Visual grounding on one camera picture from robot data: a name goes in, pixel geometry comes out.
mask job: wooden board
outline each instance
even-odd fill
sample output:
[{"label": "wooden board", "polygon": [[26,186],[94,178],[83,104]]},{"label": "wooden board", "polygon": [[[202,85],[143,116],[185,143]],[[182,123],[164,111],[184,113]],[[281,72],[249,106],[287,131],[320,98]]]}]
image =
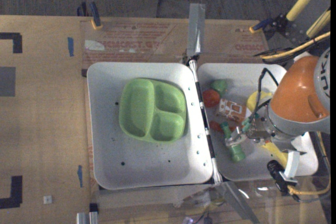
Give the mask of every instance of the wooden board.
[{"label": "wooden board", "polygon": [[[23,37],[22,54],[13,53],[11,40],[0,40],[0,66],[16,68],[15,96],[0,97],[0,198],[10,195],[12,176],[23,176],[23,202],[17,208],[0,209],[0,223],[74,223],[78,212],[89,211],[94,178],[90,177],[89,166],[92,155],[87,139],[90,122],[85,102],[86,79],[81,75],[85,37],[80,22],[83,20],[87,19],[0,16],[0,33],[15,32]],[[172,23],[169,19],[146,20]],[[186,37],[187,21],[174,20],[173,23],[184,25],[180,37]],[[222,21],[222,24],[229,27],[230,21]],[[74,41],[73,57],[68,49],[69,37]],[[169,38],[184,50],[178,35]],[[169,54],[158,52],[157,55],[156,61],[172,59]],[[82,187],[79,166],[82,167]],[[53,202],[44,205],[43,197],[48,195]],[[102,223],[179,223],[185,214],[198,214],[179,211],[171,205],[159,209],[149,206],[118,210],[103,210]],[[288,211],[295,216],[295,223],[304,223],[300,220],[301,213],[305,219],[325,223],[319,202],[305,209],[292,203],[289,206],[282,203],[279,207],[273,203],[271,209],[262,207],[256,214],[265,223],[268,214],[281,218],[272,218],[273,223],[289,223],[290,215],[284,213]],[[218,208],[215,218],[215,223],[248,223],[241,221],[227,206]]]},{"label": "wooden board", "polygon": [[[251,62],[268,50],[263,32],[250,33],[253,20],[206,20],[200,63]],[[115,18],[94,30],[81,24],[85,49],[83,68],[99,61],[179,62],[188,44],[188,19]]]}]

